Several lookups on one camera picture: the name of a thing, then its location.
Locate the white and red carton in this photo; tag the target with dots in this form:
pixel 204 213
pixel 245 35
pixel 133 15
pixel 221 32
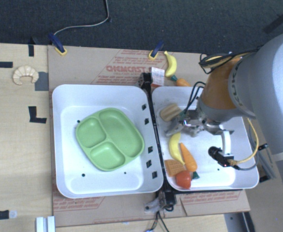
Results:
pixel 157 75

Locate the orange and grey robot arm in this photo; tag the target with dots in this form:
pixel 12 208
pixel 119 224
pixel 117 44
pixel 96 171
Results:
pixel 257 86

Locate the black cylinder on white bracket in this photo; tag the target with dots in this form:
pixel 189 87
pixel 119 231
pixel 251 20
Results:
pixel 226 144

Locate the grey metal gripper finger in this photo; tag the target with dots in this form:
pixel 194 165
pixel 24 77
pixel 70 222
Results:
pixel 173 130
pixel 176 122

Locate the orange waffle biscuit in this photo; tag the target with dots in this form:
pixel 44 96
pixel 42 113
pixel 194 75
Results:
pixel 173 167

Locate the orange carrot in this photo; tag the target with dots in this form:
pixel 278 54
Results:
pixel 182 82
pixel 188 158

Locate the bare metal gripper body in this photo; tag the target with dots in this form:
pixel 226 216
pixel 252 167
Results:
pixel 199 126

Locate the beige croissant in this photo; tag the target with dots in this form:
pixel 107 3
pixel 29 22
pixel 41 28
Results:
pixel 25 72

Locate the yellow banana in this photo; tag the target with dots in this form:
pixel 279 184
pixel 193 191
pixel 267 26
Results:
pixel 171 64
pixel 174 146

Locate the thin black rod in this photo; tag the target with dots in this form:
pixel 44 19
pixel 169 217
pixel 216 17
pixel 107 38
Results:
pixel 155 129

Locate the white plastic tray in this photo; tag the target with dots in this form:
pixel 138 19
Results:
pixel 218 178
pixel 66 139

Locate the beige bread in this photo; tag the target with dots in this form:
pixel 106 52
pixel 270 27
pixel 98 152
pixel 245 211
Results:
pixel 170 111

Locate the green divided plate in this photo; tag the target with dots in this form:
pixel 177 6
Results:
pixel 112 134

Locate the brown cardboard board, red print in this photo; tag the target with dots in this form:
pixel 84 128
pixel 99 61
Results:
pixel 88 69

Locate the red tomato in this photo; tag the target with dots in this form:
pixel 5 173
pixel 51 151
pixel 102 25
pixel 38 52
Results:
pixel 183 179

